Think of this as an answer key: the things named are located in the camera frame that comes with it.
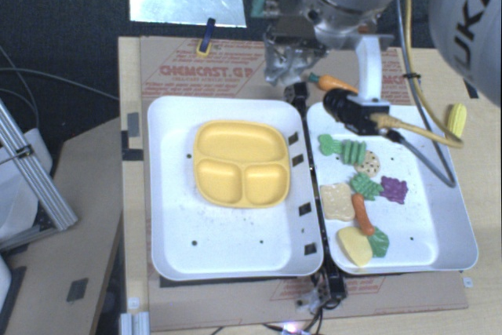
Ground yellow toy potato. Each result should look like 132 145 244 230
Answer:
336 226 374 268

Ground white plastic tray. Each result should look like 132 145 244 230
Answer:
305 100 480 275
147 95 325 282

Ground beige bread slice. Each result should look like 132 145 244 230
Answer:
318 182 357 223

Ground green lettuce leaf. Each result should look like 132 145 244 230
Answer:
366 226 391 259

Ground black block with thin wires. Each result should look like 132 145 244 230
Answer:
324 269 349 301
285 81 311 107

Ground purple grapes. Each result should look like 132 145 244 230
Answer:
379 175 409 206

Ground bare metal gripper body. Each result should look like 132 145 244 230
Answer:
264 0 387 52

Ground yellow corn cob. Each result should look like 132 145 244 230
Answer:
446 102 468 140

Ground green ridged toy leaf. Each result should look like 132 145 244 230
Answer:
349 172 385 202

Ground green broccoli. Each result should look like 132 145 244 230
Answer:
317 133 346 158

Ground thin black and white rod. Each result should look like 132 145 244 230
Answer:
296 92 335 279

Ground yellow divided plate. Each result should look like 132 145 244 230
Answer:
193 119 293 209

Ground brown cardboard board red print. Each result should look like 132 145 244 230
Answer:
139 35 470 333

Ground orange carrot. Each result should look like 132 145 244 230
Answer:
307 72 360 95

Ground beige chocolate chip biscuit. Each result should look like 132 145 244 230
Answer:
353 150 382 178

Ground green ribbed toy vegetable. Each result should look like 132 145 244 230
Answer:
340 139 368 166

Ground black cylinder on white bracket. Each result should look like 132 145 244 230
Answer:
322 33 395 137

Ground orange sausage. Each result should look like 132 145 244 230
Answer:
351 192 376 237

